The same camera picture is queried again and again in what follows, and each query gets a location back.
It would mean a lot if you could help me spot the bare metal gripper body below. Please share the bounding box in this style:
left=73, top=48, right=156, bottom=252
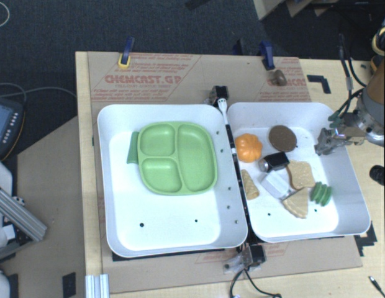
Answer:
left=336, top=113, right=385, bottom=148

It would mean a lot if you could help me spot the brown round biscuit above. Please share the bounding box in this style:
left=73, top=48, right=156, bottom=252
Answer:
left=268, top=125, right=298, bottom=153

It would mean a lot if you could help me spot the tan toy bread slice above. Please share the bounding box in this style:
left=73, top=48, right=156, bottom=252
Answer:
left=286, top=160, right=317, bottom=191

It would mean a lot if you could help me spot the green ribbed toy vegetable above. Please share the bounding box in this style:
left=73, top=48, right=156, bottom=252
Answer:
left=309, top=181, right=333, bottom=206

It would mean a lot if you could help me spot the black and silver can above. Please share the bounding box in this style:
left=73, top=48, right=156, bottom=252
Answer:
left=258, top=151, right=291, bottom=173

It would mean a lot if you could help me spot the tan toy pizza slice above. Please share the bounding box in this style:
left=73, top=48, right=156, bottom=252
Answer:
left=281, top=187, right=309, bottom=220

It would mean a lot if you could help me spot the brown toy lump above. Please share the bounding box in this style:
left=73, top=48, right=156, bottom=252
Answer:
left=268, top=69, right=288, bottom=87

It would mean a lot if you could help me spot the orange toy pumpkin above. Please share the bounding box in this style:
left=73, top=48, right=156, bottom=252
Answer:
left=234, top=133, right=264, bottom=163

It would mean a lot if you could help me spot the tan toy waffle cone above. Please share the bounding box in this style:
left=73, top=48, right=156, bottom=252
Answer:
left=240, top=169, right=261, bottom=201

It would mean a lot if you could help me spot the thin black and white rod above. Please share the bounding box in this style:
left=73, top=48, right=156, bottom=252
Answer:
left=217, top=98, right=251, bottom=245

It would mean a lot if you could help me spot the white plastic tray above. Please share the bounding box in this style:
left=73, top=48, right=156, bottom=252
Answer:
left=97, top=104, right=249, bottom=258
left=226, top=101, right=372, bottom=243

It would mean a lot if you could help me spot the green divided plate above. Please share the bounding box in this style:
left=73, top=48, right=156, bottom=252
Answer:
left=127, top=121, right=219, bottom=196

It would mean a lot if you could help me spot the black and silver pen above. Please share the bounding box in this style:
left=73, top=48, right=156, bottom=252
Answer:
left=368, top=276, right=385, bottom=298

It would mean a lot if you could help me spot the brown cardboard board red print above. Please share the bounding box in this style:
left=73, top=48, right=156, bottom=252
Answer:
left=86, top=51, right=364, bottom=294

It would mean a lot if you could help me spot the black cylinder on white bracket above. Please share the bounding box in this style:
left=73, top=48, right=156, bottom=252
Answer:
left=369, top=165, right=385, bottom=186

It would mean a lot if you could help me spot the black block with thin wires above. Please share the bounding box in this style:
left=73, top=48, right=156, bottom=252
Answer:
left=223, top=243, right=267, bottom=275
left=206, top=85, right=229, bottom=104

